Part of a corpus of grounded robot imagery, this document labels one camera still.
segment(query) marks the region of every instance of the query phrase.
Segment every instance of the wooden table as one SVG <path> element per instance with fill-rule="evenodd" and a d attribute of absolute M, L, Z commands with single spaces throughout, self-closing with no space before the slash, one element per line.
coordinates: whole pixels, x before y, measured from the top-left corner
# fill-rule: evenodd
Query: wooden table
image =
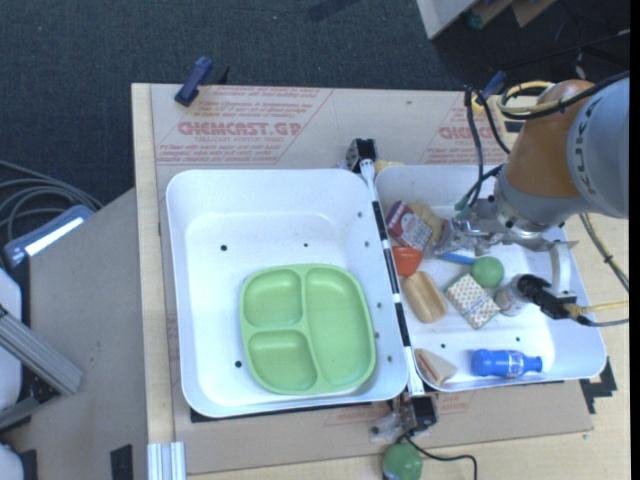
<path fill-rule="evenodd" d="M 153 142 L 151 85 L 132 87 L 136 193 L 138 205 L 141 294 L 145 349 L 147 425 L 150 443 L 175 441 L 164 305 L 161 243 L 158 233 L 158 197 Z M 598 233 L 622 268 L 628 272 L 628 221 L 593 216 Z M 592 304 L 628 297 L 590 242 L 577 218 L 567 223 L 573 249 Z M 610 310 L 603 319 L 623 318 L 628 309 Z M 628 325 L 602 329 L 617 391 L 597 399 L 594 430 L 541 438 L 500 441 L 437 450 L 439 455 L 474 455 L 479 478 L 593 478 L 620 480 L 631 477 L 630 373 Z M 339 460 L 237 470 L 193 476 L 198 479 L 327 479 L 379 480 L 381 459 L 368 455 Z M 424 478 L 472 478 L 468 461 L 436 462 L 426 459 Z"/>

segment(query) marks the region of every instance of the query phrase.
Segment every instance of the green plate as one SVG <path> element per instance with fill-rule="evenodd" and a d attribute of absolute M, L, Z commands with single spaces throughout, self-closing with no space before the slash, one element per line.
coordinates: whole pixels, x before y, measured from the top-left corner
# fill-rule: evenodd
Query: green plate
<path fill-rule="evenodd" d="M 375 366 L 362 289 L 349 272 L 332 265 L 256 272 L 242 286 L 240 324 L 252 375 L 276 393 L 353 389 Z"/>

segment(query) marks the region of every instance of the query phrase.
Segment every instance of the dark floor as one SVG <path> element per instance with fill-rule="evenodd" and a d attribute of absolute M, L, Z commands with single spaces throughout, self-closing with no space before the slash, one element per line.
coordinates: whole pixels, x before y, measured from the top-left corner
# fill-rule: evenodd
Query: dark floor
<path fill-rule="evenodd" d="M 108 203 L 134 183 L 131 84 L 182 83 L 203 55 L 211 82 L 228 66 L 237 85 L 460 90 L 501 68 L 575 76 L 576 50 L 514 64 L 629 27 L 630 0 L 560 0 L 525 28 L 507 10 L 433 41 L 416 0 L 0 0 L 0 159 Z M 586 50 L 586 77 L 627 69 L 629 37 Z"/>

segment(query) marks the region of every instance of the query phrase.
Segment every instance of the blue bottle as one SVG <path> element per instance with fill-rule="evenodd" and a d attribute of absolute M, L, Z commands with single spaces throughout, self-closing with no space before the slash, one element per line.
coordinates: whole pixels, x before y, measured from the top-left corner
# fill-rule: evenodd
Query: blue bottle
<path fill-rule="evenodd" d="M 529 357 L 517 350 L 487 350 L 481 348 L 471 356 L 471 370 L 475 375 L 486 377 L 520 377 L 527 372 L 541 372 L 542 358 Z"/>

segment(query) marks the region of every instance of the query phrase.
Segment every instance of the blue clamp handle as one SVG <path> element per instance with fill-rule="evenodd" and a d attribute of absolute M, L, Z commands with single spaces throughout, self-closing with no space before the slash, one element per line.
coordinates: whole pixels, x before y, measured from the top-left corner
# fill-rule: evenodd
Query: blue clamp handle
<path fill-rule="evenodd" d="M 193 65 L 189 78 L 176 94 L 175 100 L 188 107 L 198 96 L 198 85 L 205 81 L 213 69 L 213 62 L 208 57 L 200 57 Z"/>

